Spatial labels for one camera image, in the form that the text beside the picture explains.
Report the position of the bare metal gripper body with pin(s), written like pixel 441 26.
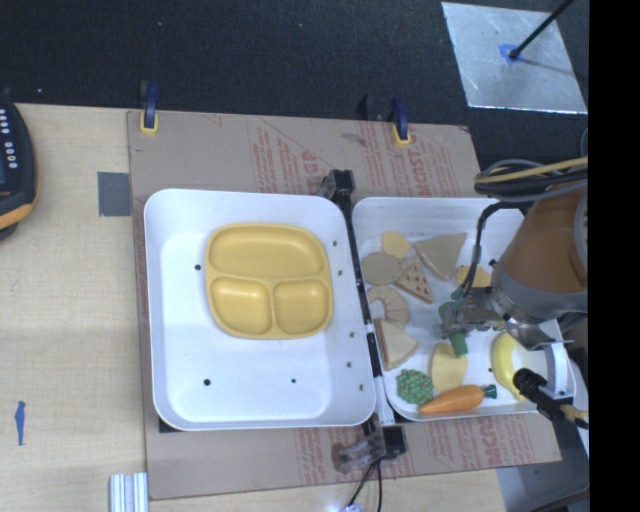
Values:
pixel 475 310

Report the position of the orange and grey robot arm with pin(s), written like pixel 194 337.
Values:
pixel 545 250

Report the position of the yellow flat piece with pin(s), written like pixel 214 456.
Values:
pixel 479 277

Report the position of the yellow banana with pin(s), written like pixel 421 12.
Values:
pixel 504 362

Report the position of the red lattice pizza slice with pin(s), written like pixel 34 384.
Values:
pixel 416 282

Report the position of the pale yellow flat slice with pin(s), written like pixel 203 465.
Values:
pixel 447 370

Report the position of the beige triangular bread slice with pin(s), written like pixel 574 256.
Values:
pixel 442 252

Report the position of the beige ridged croissant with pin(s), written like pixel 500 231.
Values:
pixel 395 302

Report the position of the beige triangular sandwich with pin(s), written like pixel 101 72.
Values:
pixel 397 347

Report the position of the orange carrot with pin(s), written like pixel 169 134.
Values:
pixel 455 399

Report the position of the yellow round biscuit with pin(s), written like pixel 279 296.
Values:
pixel 395 244

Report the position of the tan round biscuit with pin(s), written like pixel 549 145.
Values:
pixel 380 267

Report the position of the white plastic tray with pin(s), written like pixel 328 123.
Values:
pixel 425 215
pixel 250 380

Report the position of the yellow divided plate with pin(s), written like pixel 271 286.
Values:
pixel 265 255

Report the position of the brown cardboard board red print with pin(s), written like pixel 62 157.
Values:
pixel 210 150

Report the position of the black cylinder on white bracket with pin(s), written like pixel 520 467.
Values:
pixel 557 367

